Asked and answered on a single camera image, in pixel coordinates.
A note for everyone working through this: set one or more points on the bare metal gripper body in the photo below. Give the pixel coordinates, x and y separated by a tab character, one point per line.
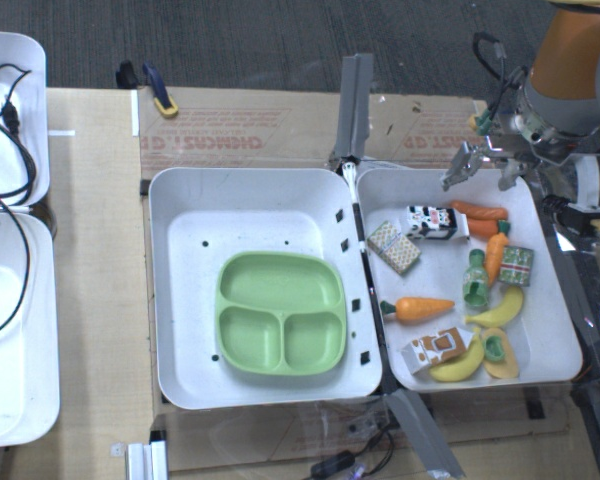
540	140

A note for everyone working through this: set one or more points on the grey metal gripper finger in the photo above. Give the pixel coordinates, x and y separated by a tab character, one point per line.
461	165
511	175

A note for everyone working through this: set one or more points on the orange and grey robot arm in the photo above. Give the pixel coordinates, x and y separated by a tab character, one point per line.
565	58

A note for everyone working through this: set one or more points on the orange sausage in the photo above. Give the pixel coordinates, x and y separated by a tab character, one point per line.
481	227
480	210

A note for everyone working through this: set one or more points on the black and white cow carton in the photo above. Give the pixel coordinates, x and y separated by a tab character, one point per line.
432	222

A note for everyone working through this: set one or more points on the orange carrot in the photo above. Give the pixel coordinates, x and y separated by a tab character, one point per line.
495	255
422	309

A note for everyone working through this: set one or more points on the green and red carton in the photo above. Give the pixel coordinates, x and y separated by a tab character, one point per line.
516	265

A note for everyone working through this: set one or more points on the green patterned white carton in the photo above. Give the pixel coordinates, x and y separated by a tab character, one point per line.
394	247

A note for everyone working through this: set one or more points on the white plastic tray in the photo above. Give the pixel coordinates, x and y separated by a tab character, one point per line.
430	283
190	208

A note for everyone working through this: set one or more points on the yellow banana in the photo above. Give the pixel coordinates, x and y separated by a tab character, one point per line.
502	313
462	367

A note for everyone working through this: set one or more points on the brown and white carton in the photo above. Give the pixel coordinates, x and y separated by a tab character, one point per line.
435	349

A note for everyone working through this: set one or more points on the yellow bottle green cap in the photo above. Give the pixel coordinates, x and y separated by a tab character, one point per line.
502	363

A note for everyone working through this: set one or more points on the green divided plate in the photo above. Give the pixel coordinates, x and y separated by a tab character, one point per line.
280	283

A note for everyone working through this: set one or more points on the brown cardboard board red print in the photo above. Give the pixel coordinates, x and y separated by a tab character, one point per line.
230	133

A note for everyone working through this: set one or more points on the black cylinder on white bracket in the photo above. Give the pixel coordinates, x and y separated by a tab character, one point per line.
587	183

